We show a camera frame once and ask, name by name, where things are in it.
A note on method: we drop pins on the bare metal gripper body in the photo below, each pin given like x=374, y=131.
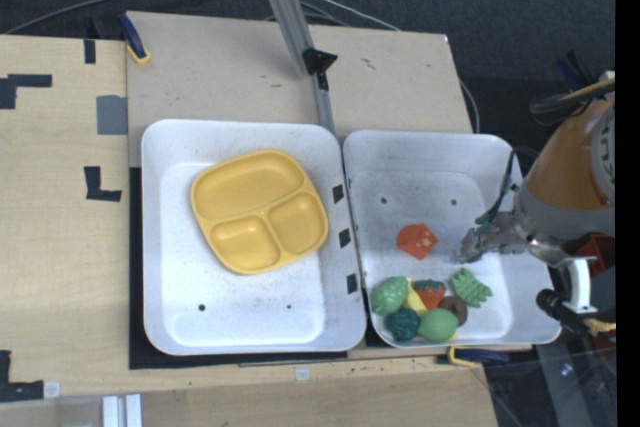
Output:
x=510, y=239

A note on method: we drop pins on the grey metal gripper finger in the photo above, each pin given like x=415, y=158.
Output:
x=475, y=235
x=467, y=253

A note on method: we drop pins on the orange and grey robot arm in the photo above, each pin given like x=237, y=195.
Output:
x=565, y=175

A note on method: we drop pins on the green ridged toy vegetable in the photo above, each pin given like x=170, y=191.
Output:
x=470, y=289

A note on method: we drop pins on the red carton with yellow stars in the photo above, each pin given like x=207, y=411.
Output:
x=416, y=241

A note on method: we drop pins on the red toy strawberry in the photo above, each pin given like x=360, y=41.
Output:
x=431, y=294

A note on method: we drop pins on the brown doughnut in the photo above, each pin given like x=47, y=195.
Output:
x=456, y=307

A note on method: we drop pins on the yellow banana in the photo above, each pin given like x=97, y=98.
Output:
x=415, y=302

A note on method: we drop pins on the green toy lime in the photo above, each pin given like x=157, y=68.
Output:
x=438, y=326

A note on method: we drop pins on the white plastic tray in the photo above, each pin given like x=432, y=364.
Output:
x=240, y=310
x=425, y=165

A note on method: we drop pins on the light green toy lettuce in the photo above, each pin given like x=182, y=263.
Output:
x=389, y=295

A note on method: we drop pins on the dark green broccoli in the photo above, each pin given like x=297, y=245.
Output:
x=403, y=325

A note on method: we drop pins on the yellow divided plate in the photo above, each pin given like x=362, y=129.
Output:
x=250, y=195

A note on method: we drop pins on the black cylinder on white bracket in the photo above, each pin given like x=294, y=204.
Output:
x=580, y=282

